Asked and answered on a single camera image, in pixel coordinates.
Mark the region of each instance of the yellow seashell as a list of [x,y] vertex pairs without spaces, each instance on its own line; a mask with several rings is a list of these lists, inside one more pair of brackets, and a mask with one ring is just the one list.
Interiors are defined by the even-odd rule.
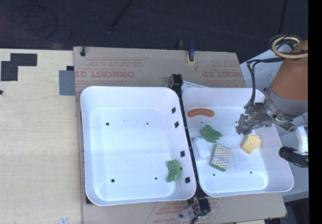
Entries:
[[260,138],[258,137],[258,135],[256,135],[256,134],[249,134],[246,137],[246,139],[245,139],[245,141],[244,141],[244,143],[242,145],[242,149],[246,153],[250,154],[250,153],[252,153],[253,150],[255,150],[258,147],[260,147],[261,146],[261,143],[262,143],[262,141],[260,140]]

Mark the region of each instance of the yellow cable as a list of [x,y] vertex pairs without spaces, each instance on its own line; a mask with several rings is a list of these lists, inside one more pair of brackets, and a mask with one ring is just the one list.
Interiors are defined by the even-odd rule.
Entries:
[[271,49],[274,51],[275,54],[281,56],[281,57],[285,57],[285,58],[292,58],[292,59],[295,59],[295,58],[303,58],[303,57],[308,57],[308,53],[304,53],[304,54],[300,54],[300,55],[292,55],[292,53],[289,53],[289,54],[285,54],[285,53],[282,53],[280,51],[278,51],[276,48],[275,48],[275,44],[278,43],[280,40],[282,39],[285,39],[287,38],[288,40],[293,40],[293,41],[296,41],[297,43],[300,42],[299,39],[295,38],[295,37],[289,37],[289,36],[282,36],[282,37],[279,37],[277,38],[276,40],[274,40],[272,42],[272,46],[271,46]]

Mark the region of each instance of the toy hot dog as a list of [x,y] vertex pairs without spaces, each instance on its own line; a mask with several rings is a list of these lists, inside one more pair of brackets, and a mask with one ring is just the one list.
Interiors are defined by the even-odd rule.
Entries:
[[215,112],[213,112],[210,109],[204,109],[204,108],[197,108],[197,109],[192,109],[188,111],[187,113],[188,117],[194,117],[197,115],[204,115],[208,117],[213,117],[215,115]]

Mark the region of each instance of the white object in tray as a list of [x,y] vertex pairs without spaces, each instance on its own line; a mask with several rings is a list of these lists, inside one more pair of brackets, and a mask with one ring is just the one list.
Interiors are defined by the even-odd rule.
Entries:
[[[92,203],[184,200],[194,195],[196,180],[173,90],[88,87],[80,103],[85,187]],[[174,159],[182,167],[181,177],[167,182],[167,162]]]
[[[199,136],[200,129],[208,124],[222,133],[217,143],[231,149],[225,172],[210,166],[210,158],[196,161],[200,186],[209,196],[286,192],[293,187],[289,163],[278,154],[282,144],[275,125],[253,130],[262,140],[260,148],[251,154],[241,148],[246,135],[238,135],[235,126],[238,125],[240,115],[244,114],[244,105],[251,95],[250,88],[188,88],[183,91],[186,113],[195,108],[215,112],[213,117],[186,115],[190,137]],[[256,90],[255,102],[263,102],[264,98],[264,94]]]

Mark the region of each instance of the blue and yellow clamp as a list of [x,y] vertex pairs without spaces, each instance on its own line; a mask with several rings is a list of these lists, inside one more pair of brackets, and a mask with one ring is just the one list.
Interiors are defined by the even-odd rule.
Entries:
[[190,65],[196,63],[195,46],[192,41],[189,41],[189,53],[187,54],[187,63]]

